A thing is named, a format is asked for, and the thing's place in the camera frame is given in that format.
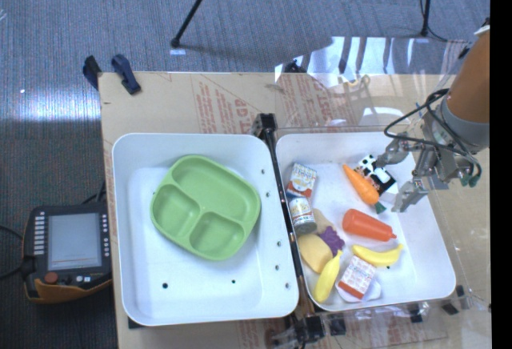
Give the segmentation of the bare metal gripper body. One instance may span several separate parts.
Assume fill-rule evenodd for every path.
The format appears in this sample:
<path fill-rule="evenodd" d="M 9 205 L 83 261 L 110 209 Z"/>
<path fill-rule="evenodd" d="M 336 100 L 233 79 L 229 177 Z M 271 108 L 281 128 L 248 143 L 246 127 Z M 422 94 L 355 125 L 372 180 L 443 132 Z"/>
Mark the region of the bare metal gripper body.
<path fill-rule="evenodd" d="M 467 185 L 474 177 L 474 157 L 470 147 L 449 127 L 440 110 L 428 110 L 422 120 L 423 138 L 414 177 L 435 177 L 447 184 L 459 179 Z"/>

